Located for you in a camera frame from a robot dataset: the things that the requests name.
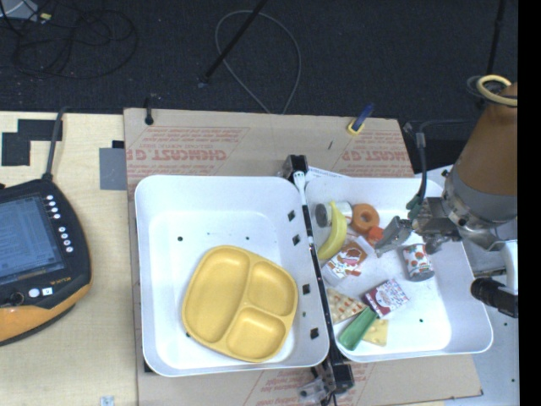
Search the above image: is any red and white carton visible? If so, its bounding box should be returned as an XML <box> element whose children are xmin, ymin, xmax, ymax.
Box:
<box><xmin>362</xmin><ymin>278</ymin><xmax>411</xmax><ymax>319</ymax></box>

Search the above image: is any orange doughnut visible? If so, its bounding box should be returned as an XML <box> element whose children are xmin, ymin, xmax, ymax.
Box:
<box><xmin>350</xmin><ymin>203</ymin><xmax>381</xmax><ymax>233</ymax></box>

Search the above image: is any red and white can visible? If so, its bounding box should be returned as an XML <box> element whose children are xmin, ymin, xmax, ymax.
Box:
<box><xmin>401</xmin><ymin>243</ymin><xmax>436</xmax><ymax>283</ymax></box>

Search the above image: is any small silver can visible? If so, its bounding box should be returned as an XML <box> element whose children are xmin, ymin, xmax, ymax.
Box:
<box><xmin>314</xmin><ymin>200</ymin><xmax>354</xmax><ymax>228</ymax></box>

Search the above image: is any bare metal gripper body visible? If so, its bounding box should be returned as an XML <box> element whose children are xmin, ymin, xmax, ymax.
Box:
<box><xmin>412</xmin><ymin>195</ymin><xmax>519</xmax><ymax>252</ymax></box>

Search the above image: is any yellow banana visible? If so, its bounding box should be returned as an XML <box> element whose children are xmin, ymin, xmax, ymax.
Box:
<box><xmin>316</xmin><ymin>200</ymin><xmax>348</xmax><ymax>261</ymax></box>

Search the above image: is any yellow cheese wedge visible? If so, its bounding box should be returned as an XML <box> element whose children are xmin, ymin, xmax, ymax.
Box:
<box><xmin>362</xmin><ymin>318</ymin><xmax>390</xmax><ymax>348</ymax></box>

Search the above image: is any black cylinder on white bracket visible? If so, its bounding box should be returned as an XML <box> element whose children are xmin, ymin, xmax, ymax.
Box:
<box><xmin>470</xmin><ymin>239</ymin><xmax>519</xmax><ymax>320</ymax></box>

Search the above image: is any black block with thin wires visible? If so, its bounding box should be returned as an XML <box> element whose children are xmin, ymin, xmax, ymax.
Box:
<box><xmin>314</xmin><ymin>360</ymin><xmax>355</xmax><ymax>395</ymax></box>
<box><xmin>282</xmin><ymin>154</ymin><xmax>308</xmax><ymax>181</ymax></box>

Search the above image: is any brown cardboard board red print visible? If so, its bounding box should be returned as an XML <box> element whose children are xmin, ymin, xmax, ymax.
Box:
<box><xmin>123</xmin><ymin>107</ymin><xmax>484</xmax><ymax>406</ymax></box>

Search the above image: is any white and orange packet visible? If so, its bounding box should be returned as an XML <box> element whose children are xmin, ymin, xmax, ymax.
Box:
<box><xmin>320</xmin><ymin>238</ymin><xmax>375</xmax><ymax>283</ymax></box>

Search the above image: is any white paper sheet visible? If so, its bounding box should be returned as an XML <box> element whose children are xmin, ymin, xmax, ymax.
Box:
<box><xmin>306</xmin><ymin>166</ymin><xmax>357</xmax><ymax>182</ymax></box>

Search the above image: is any white plastic tray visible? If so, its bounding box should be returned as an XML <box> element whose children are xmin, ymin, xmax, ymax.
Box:
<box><xmin>134</xmin><ymin>174</ymin><xmax>331</xmax><ymax>378</ymax></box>
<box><xmin>303</xmin><ymin>175</ymin><xmax>495</xmax><ymax>364</ymax></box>

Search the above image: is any yellow divided plate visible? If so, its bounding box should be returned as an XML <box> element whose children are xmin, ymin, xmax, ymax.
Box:
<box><xmin>181</xmin><ymin>244</ymin><xmax>299</xmax><ymax>364</ymax></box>

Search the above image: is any green toy vegetable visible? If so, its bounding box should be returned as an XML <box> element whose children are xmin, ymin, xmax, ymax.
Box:
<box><xmin>337</xmin><ymin>306</ymin><xmax>379</xmax><ymax>352</ymax></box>

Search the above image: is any thin black and white rod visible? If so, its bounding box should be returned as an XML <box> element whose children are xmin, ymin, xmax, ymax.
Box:
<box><xmin>292</xmin><ymin>170</ymin><xmax>346</xmax><ymax>367</ymax></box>

